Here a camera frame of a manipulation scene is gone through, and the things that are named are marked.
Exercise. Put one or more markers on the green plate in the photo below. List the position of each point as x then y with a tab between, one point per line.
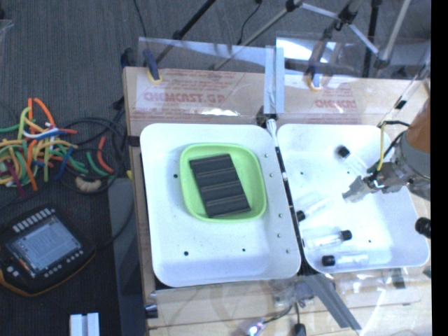
257	184

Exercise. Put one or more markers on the thin black and white rod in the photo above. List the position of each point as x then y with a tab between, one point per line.
284	177

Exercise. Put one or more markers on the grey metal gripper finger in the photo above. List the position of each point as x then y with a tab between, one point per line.
353	194
361	181

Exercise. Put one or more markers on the brown cardboard board, red print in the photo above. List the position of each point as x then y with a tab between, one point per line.
231	93

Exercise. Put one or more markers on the black ribbed rectangular rack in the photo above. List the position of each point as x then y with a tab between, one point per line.
218	185

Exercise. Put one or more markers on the white plastic tray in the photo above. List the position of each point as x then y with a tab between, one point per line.
217	247
381	222

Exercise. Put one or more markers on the black cylinder on white bracket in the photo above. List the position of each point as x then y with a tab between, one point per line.
423	226

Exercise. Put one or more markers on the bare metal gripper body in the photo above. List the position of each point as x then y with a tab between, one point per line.
388	177

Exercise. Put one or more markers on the clear vial with black cap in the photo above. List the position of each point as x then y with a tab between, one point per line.
344	235
329	260
344	151
301	216

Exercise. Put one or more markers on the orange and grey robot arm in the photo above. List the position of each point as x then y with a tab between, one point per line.
416	149

